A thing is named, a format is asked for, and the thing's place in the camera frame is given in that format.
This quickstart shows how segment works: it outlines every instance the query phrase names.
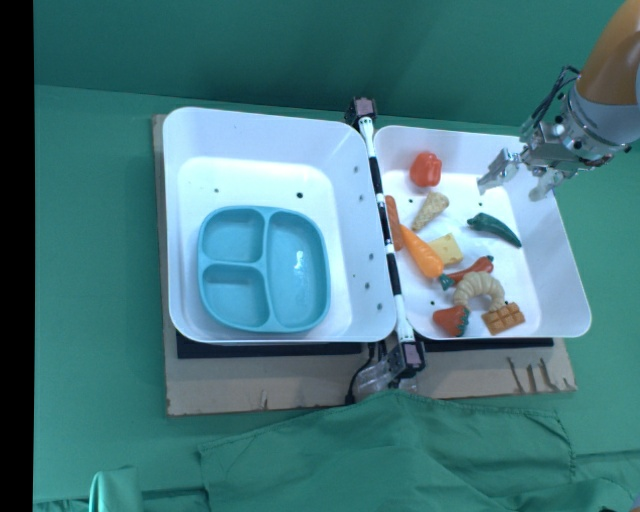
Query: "yellow cheese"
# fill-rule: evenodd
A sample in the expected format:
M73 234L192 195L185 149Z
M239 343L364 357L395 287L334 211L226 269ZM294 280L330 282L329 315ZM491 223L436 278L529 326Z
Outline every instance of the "yellow cheese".
M445 267L462 261L462 251L458 247L456 239L452 233L436 238L427 242L431 248L440 256Z

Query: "green chili pepper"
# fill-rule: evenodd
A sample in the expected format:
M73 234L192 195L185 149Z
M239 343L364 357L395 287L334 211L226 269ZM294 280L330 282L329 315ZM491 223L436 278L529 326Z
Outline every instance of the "green chili pepper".
M520 242L515 233L511 231L504 222L491 215L479 213L472 219L468 219L467 224L475 231L493 233L516 247L522 247L522 242Z

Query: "shrimp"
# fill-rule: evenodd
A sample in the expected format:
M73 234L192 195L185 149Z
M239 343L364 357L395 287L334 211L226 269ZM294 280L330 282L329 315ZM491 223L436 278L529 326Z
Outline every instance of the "shrimp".
M497 311L504 306L504 288L495 277L488 272L469 272L456 287L453 303L467 306L471 297L487 294L491 297L488 311Z

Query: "toy food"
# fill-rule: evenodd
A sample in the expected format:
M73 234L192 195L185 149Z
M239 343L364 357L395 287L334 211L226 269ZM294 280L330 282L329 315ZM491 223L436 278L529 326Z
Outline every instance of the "toy food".
M389 218L389 228L391 229L391 239L393 240L393 248L397 251L404 247L402 239L402 231L400 231L400 217L398 217L398 208L396 200L393 196L384 196L387 205L387 217Z
M409 168L409 177L419 187L435 187L440 183L442 161L430 151L416 156Z
M442 274L444 263L431 246L422 240L408 227L400 224L404 245L411 254L411 258L416 263L420 272L429 278L436 278Z
M416 218L411 224L411 229L420 231L430 221L435 219L449 206L449 198L440 192L430 191L425 197Z
M463 305L440 309L433 313L433 321L451 336L462 336L469 325L469 309Z
M496 311L482 315L485 325L491 334L498 334L516 325L524 323L524 315L515 302L502 306Z
M500 281L488 272L469 272L456 286L453 303L467 307L470 298L485 294L491 297L488 311L497 311L504 306L504 288Z
M444 266L453 265L462 261L462 251L456 242L453 233L447 233L440 238L427 242L436 251Z
M472 219L467 220L467 224L475 231L486 231L499 236L503 240L509 242L516 247L522 247L522 243L516 234L507 227L507 225L486 213L479 213Z
M441 275L439 277L440 284L442 285L443 290L447 290L451 285L457 284L462 281L462 278L469 272L491 272L492 270L493 256L481 256L473 263L473 265L465 268L464 270L459 270L458 272L453 272L452 274Z

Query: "white tray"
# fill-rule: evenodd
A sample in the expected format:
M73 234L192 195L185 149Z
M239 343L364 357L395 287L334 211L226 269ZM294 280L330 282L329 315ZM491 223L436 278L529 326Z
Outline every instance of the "white tray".
M553 194L530 201L528 193L536 181L525 169L504 187L482 196L478 192L477 179L502 148L522 150L517 137L387 126L376 133L374 144L384 192L394 196L403 224L411 225L428 190L449 198L450 206L419 232L425 241L453 233L464 259L445 272L466 268L480 256L494 257L492 275L503 285L505 299L516 302L526 319L494 337L572 338L589 329L591 312ZM432 189L417 187L409 179L409 167L421 151L432 151L442 160L442 179ZM511 227L522 248L471 230L466 221L479 212ZM410 323L424 336L446 339L432 315L453 306L455 288L443 291L437 279L424 278L404 249L397 261ZM488 298L476 297L469 305L464 337L490 337L480 318Z
M395 303L364 140L340 122L195 107L163 124L169 313L205 343L377 341ZM216 322L198 291L202 221L226 206L298 211L320 228L331 276L324 320L302 333L256 333Z

